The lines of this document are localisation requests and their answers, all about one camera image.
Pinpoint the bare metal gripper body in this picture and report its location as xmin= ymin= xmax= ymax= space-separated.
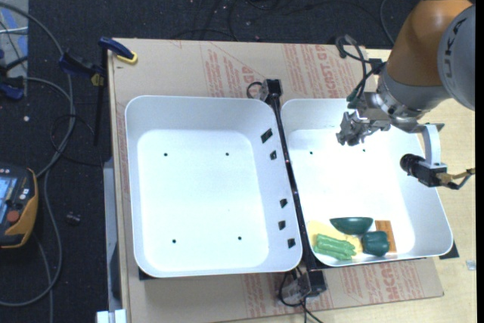
xmin=341 ymin=91 xmax=393 ymax=132

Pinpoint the white plastic tray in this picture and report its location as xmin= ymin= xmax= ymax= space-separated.
xmin=124 ymin=95 xmax=304 ymax=279
xmin=280 ymin=98 xmax=455 ymax=269

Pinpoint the thin black rod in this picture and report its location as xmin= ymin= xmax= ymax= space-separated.
xmin=265 ymin=93 xmax=322 ymax=274

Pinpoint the dark green bowl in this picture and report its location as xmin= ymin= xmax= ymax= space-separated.
xmin=328 ymin=216 xmax=375 ymax=235

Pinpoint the orange brown biscuit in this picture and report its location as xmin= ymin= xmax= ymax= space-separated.
xmin=374 ymin=219 xmax=399 ymax=253

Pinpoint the yellow cheese slice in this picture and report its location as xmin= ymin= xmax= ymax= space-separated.
xmin=306 ymin=220 xmax=365 ymax=255

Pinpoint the green bell pepper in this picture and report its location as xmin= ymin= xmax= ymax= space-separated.
xmin=360 ymin=231 xmax=391 ymax=258

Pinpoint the light green asparagus bundle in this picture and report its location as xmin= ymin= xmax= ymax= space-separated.
xmin=312 ymin=233 xmax=358 ymax=262

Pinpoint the brown cardboard board red print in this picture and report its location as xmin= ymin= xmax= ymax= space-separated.
xmin=108 ymin=37 xmax=445 ymax=315

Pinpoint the black cylinder on white bracket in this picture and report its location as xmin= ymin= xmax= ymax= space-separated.
xmin=399 ymin=123 xmax=448 ymax=188

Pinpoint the black block with thin wires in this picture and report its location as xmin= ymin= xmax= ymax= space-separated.
xmin=281 ymin=269 xmax=328 ymax=306
xmin=259 ymin=78 xmax=284 ymax=103

